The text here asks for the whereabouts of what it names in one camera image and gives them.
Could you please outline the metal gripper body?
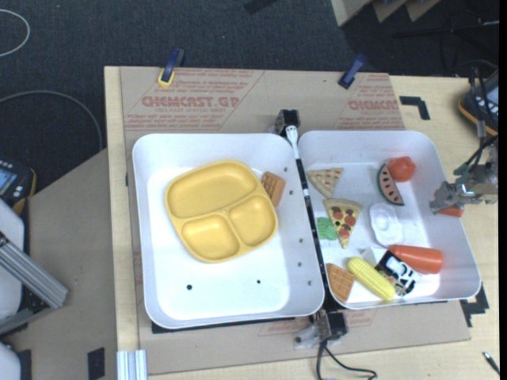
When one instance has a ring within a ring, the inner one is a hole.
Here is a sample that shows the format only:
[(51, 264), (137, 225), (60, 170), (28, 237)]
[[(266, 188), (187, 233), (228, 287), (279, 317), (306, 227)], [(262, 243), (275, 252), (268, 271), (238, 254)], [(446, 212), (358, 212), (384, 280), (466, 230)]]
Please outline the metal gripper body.
[(460, 203), (496, 203), (498, 198), (498, 167), (494, 163), (463, 165), (460, 176)]

